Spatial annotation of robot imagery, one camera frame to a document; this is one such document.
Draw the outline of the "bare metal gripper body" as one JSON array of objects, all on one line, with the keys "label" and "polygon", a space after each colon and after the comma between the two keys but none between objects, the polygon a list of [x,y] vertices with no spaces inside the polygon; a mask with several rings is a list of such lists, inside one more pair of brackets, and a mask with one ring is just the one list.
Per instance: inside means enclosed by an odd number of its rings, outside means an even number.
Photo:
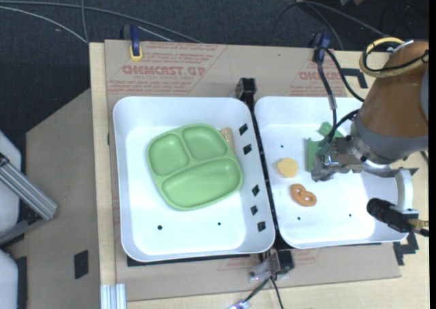
[{"label": "bare metal gripper body", "polygon": [[338,165],[337,173],[360,173],[367,157],[358,151],[354,140],[352,135],[334,137],[331,140],[326,138],[320,145],[319,154],[326,157],[325,162],[330,161]]}]

